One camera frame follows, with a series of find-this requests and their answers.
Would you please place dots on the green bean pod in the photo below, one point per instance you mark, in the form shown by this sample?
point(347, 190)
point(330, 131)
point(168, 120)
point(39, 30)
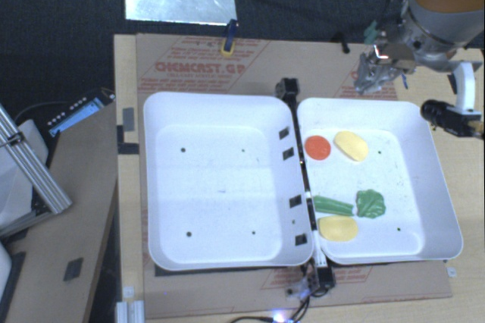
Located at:
point(332, 205)

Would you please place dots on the brown cardboard board red print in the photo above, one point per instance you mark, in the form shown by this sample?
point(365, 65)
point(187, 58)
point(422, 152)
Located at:
point(212, 71)

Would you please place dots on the thin black and white rod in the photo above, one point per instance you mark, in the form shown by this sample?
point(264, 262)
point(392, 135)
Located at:
point(303, 162)

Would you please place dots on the black cylinder on white bracket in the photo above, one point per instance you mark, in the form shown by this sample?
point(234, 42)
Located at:
point(451, 116)

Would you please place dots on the orange round slice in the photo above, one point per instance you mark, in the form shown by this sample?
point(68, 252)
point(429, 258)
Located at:
point(318, 147)

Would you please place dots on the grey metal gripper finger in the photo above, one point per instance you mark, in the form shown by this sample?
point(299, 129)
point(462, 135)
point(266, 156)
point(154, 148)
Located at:
point(364, 73)
point(383, 79)

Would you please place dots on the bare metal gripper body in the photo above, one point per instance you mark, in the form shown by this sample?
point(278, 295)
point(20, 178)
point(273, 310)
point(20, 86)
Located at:
point(428, 48)

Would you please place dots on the yellow oval slice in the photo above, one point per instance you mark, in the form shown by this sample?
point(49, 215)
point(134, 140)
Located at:
point(338, 228)
point(351, 145)

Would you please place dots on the green lettuce leaf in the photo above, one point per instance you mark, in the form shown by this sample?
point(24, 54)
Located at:
point(371, 204)

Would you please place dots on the white plastic tray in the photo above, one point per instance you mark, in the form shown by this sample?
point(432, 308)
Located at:
point(219, 181)
point(401, 177)

